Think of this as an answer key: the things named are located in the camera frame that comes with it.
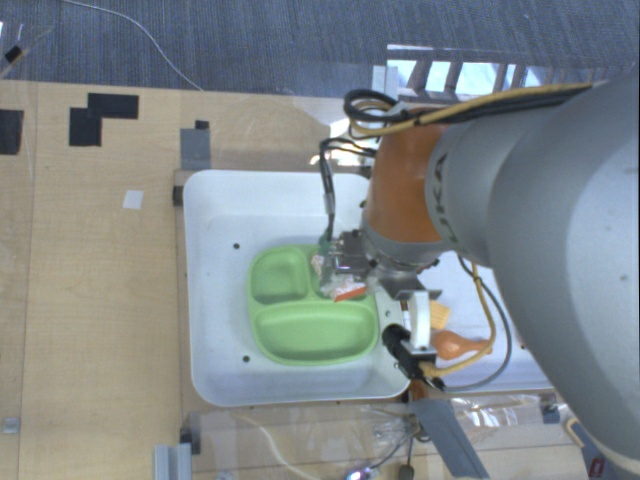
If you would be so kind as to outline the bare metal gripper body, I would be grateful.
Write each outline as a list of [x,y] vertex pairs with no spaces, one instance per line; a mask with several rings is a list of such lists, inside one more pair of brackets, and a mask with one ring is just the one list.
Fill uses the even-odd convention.
[[339,236],[323,239],[323,283],[337,282],[351,276],[366,282],[380,264],[380,259],[366,246],[367,236],[354,229]]

